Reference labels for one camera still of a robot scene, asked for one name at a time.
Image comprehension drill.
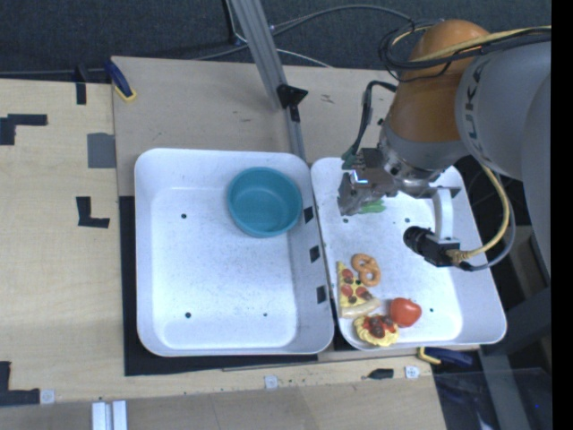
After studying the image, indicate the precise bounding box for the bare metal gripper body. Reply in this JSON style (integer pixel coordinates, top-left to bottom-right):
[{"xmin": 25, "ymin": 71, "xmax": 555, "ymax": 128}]
[{"xmin": 342, "ymin": 147, "xmax": 443, "ymax": 201}]

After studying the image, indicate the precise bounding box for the green toy vegetable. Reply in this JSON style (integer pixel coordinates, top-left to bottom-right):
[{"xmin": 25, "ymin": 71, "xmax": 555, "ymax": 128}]
[{"xmin": 357, "ymin": 198, "xmax": 387, "ymax": 215}]

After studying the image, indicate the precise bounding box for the brown toy pretzel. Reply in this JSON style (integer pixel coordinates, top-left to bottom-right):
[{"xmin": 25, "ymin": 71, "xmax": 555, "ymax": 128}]
[{"xmin": 350, "ymin": 253, "xmax": 382, "ymax": 288}]

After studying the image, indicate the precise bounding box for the teal bowl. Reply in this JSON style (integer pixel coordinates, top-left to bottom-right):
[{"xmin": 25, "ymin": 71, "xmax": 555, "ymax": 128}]
[{"xmin": 226, "ymin": 166, "xmax": 304, "ymax": 239}]

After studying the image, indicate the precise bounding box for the white plastic tray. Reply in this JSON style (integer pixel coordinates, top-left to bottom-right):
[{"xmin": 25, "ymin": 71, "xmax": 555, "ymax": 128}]
[
  {"xmin": 310, "ymin": 156, "xmax": 509, "ymax": 352},
  {"xmin": 133, "ymin": 147, "xmax": 336, "ymax": 357}
]

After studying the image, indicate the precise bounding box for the toy pizza slice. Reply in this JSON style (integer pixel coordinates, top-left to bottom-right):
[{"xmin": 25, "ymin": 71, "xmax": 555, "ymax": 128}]
[{"xmin": 336, "ymin": 261, "xmax": 382, "ymax": 320}]

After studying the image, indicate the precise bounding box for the red toy tomato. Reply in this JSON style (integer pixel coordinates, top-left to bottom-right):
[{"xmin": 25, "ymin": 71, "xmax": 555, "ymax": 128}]
[{"xmin": 388, "ymin": 297, "xmax": 423, "ymax": 329}]

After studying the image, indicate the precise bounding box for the yellow toy spaghetti with sauce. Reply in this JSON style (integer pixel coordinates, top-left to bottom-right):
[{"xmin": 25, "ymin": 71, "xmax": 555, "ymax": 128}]
[{"xmin": 353, "ymin": 314, "xmax": 400, "ymax": 348}]

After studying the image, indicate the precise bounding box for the pale wood board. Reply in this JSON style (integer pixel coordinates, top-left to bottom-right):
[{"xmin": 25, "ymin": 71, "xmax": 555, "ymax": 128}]
[{"xmin": 110, "ymin": 55, "xmax": 483, "ymax": 373}]

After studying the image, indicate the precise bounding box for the black cylinder on white bracket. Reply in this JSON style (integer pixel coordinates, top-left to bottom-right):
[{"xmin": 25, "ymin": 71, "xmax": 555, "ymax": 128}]
[{"xmin": 402, "ymin": 185, "xmax": 462, "ymax": 268}]

